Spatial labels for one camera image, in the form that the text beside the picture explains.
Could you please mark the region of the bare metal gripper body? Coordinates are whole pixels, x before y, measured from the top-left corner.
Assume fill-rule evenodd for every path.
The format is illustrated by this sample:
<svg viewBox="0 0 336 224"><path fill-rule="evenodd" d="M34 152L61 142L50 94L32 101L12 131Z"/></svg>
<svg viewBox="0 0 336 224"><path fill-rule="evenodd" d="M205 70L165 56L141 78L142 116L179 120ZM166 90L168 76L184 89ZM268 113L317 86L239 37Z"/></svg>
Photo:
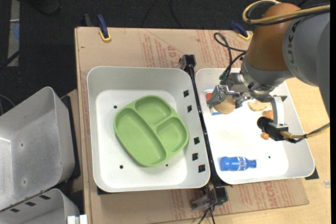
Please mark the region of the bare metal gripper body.
<svg viewBox="0 0 336 224"><path fill-rule="evenodd" d="M244 76L240 72L232 72L224 80L223 86L227 94L233 96L240 95L241 93L249 93L252 99L258 101L266 101L270 96L270 93L274 90L273 86L265 86L256 82L250 76L247 76L245 80Z"/></svg>

